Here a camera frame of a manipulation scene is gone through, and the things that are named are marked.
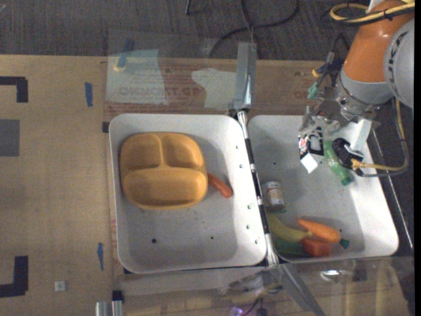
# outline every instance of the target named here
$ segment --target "carrot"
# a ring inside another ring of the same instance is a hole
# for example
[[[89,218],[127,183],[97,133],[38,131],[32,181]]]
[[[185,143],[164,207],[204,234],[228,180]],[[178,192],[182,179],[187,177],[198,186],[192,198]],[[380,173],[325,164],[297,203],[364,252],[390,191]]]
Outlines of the carrot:
[[[304,251],[313,257],[329,256],[332,245],[316,239],[304,238],[300,241]]]
[[[326,226],[325,224],[316,223],[314,221],[298,219],[297,222],[305,229],[312,232],[315,236],[327,241],[331,244],[337,244],[341,241],[341,233],[336,229]]]
[[[208,172],[208,183],[214,186],[225,198],[229,198],[232,196],[232,189],[225,184],[221,179],[217,176],[213,175],[212,173]]]

